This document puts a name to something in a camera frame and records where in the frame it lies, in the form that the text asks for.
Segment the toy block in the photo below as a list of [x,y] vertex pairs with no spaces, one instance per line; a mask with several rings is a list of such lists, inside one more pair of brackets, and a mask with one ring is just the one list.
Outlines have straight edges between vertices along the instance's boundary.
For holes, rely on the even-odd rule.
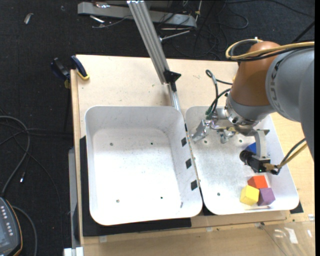
[[246,185],[241,190],[240,202],[246,205],[252,206],[258,202],[259,193],[260,193],[259,189],[250,185]]
[[264,189],[268,187],[266,177],[264,175],[251,177],[248,180],[248,185],[256,189]]
[[268,206],[276,200],[274,192],[271,187],[260,188],[258,206]]

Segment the wooden table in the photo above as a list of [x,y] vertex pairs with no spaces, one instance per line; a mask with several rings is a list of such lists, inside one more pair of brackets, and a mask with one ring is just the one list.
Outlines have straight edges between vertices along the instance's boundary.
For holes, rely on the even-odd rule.
[[[88,108],[104,106],[170,106],[168,89],[159,81],[150,58],[77,55],[90,75],[81,80],[75,70],[71,71],[71,95],[74,131],[74,152],[79,230],[82,233],[82,205],[80,178],[79,139],[86,135],[84,116]],[[215,97],[212,80],[205,70],[209,69],[219,80],[232,82],[238,64],[226,61],[168,59],[170,70],[180,73],[176,82],[181,112],[185,115],[192,106],[209,106]],[[230,87],[219,84],[219,91]],[[221,98],[218,105],[224,106]],[[291,147],[304,138],[301,124],[289,121],[277,113],[272,120],[276,128],[282,150],[286,154]],[[294,225],[305,240],[299,250],[307,252],[315,249],[313,240],[315,222],[314,161],[305,149],[289,164],[289,169],[297,188],[304,212],[291,214],[290,211],[267,211],[232,215],[204,216],[191,218],[192,227],[175,230],[124,233],[104,237],[84,237],[80,235],[80,246],[85,256],[126,256],[126,255],[277,255],[281,249],[272,240],[275,230],[286,230],[286,225]],[[289,243],[284,247],[292,250]]]

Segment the yellow cube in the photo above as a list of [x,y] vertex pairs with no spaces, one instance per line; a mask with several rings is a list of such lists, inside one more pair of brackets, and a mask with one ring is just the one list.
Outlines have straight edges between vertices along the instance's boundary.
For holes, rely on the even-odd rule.
[[259,189],[246,185],[241,190],[240,202],[246,205],[252,206],[259,200]]

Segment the black and yellow clamp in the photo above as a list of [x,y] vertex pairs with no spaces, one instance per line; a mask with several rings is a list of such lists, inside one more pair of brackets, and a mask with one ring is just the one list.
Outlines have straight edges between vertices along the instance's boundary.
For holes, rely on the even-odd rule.
[[[79,77],[86,81],[89,79],[89,75],[86,72],[84,66],[82,65],[82,63],[80,62],[80,60],[76,57],[76,56],[71,56],[71,61],[72,64],[75,65],[76,69],[77,69],[77,74],[79,75]],[[51,62],[50,64],[51,66],[51,70],[53,72],[53,74],[64,81],[64,86],[67,89],[70,89],[71,84],[70,84],[70,72],[69,70],[59,61],[58,58],[54,58],[54,60]]]

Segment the dark carpet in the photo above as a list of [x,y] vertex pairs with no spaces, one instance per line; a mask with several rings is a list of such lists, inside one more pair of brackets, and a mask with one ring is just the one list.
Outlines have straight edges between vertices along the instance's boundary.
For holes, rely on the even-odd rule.
[[[200,1],[173,1],[172,13],[195,15]],[[64,130],[68,89],[50,68],[58,57],[68,68],[74,54],[147,57],[133,20],[110,27],[78,15],[75,0],[0,1],[0,116],[23,122],[30,134],[30,152],[17,169],[4,197],[33,220],[38,256],[61,256],[71,247],[68,151],[73,146],[71,110]],[[33,13],[29,23],[24,20]],[[102,18],[107,24],[119,21]],[[225,61],[231,44],[258,37],[280,45],[314,40],[314,0],[203,1],[197,29],[165,40],[167,58]],[[154,24],[161,37],[182,26]],[[27,135],[11,119],[0,119],[0,189],[17,168]],[[24,181],[20,179],[25,173]],[[22,256],[34,253],[31,224],[17,212],[23,235]]]

